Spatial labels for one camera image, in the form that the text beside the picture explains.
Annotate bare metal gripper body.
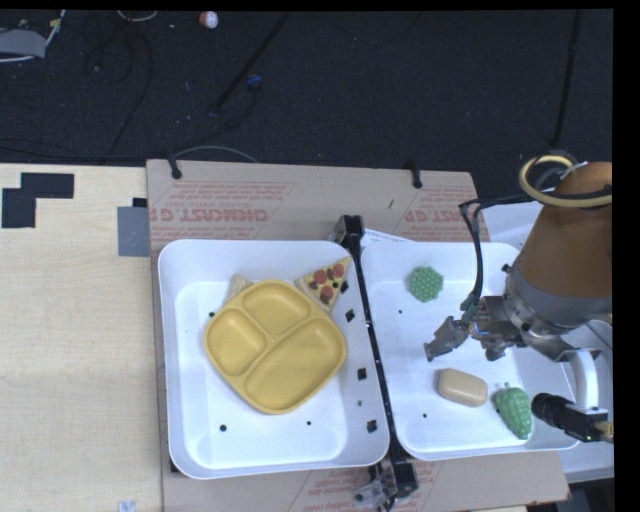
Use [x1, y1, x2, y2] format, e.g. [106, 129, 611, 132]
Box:
[466, 294, 572, 362]

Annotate beige bread roll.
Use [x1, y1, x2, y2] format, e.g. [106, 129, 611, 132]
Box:
[437, 367, 489, 408]

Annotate round green bumpy toy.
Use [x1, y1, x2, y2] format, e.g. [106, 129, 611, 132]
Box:
[408, 265, 446, 304]

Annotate green grapes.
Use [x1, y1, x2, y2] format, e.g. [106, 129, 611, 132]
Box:
[491, 381, 534, 442]

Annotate thin black rod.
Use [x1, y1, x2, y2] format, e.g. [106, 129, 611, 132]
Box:
[344, 233, 407, 469]

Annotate white plastic tray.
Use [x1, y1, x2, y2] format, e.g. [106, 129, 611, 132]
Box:
[157, 238, 392, 481]
[360, 241, 582, 462]

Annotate white paper sheet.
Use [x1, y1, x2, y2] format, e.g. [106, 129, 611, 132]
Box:
[361, 228, 417, 247]

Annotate pizza slice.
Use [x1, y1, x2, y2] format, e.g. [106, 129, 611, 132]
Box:
[293, 255, 353, 316]

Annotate yellow divided plate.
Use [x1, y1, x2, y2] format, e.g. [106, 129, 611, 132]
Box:
[202, 278, 349, 416]

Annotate brown cardboard board red print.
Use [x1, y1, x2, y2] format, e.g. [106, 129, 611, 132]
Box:
[145, 158, 572, 512]

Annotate black cylinder on white bracket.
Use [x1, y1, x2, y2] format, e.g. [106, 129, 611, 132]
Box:
[530, 348, 614, 444]

